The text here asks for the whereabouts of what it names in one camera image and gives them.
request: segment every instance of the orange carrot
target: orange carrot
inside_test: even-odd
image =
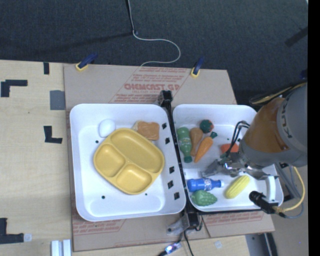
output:
[[[190,151],[191,156],[195,156],[197,153],[197,146],[201,141],[204,132],[199,127],[194,127],[190,130],[190,139],[192,144],[192,149]]]
[[[222,153],[227,152],[227,150],[230,148],[231,143],[223,144],[221,145],[220,149]],[[239,146],[237,144],[234,144],[231,148],[230,152],[238,152],[239,151]]]
[[[214,144],[213,138],[216,137],[217,134],[215,132],[211,132],[210,136],[205,137],[199,145],[199,148],[196,152],[194,162],[197,163],[211,148],[211,146]]]

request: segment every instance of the dark fabric background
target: dark fabric background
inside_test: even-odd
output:
[[[131,0],[138,36],[181,49],[171,64],[227,70],[239,104],[299,80],[308,67],[306,0]],[[177,49],[132,35],[126,0],[0,0],[0,59],[139,66]]]

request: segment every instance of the blue and yellow clamp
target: blue and yellow clamp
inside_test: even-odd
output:
[[[193,78],[197,78],[199,76],[199,73],[200,73],[200,68],[201,68],[201,65],[204,63],[204,57],[200,57],[198,59],[198,61],[195,63],[194,67],[192,68],[191,70],[191,73],[190,75],[193,77]]]
[[[83,60],[81,60],[81,62],[75,65],[76,70],[78,70],[79,72],[86,70],[88,67],[88,64],[92,64],[97,57],[98,57],[97,53],[92,53],[88,55]]]

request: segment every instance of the white cable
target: white cable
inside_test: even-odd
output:
[[[148,63],[162,63],[162,64],[169,64],[169,63],[174,63],[176,62],[177,60],[180,59],[180,56],[181,56],[181,51],[180,51],[180,48],[178,45],[176,45],[174,42],[170,41],[170,40],[167,40],[167,39],[161,39],[161,38],[157,38],[157,39],[146,39],[146,38],[140,38],[138,37],[136,34],[135,34],[135,26],[134,26],[134,22],[133,22],[133,19],[132,19],[132,14],[131,14],[131,4],[130,4],[130,0],[127,0],[128,2],[128,8],[129,8],[129,15],[130,15],[130,21],[131,21],[131,26],[132,26],[132,34],[133,36],[138,39],[138,40],[142,40],[142,41],[163,41],[163,42],[168,42],[168,43],[171,43],[173,44],[177,49],[178,49],[178,52],[179,52],[179,55],[176,59],[172,60],[172,61],[155,61],[155,60],[152,60],[152,61],[147,61],[147,62],[144,62],[142,63],[141,67],[144,66],[145,64],[148,64]]]

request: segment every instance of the white egg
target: white egg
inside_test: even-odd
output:
[[[116,129],[116,124],[113,120],[105,119],[99,125],[99,135],[102,138],[107,137]]]

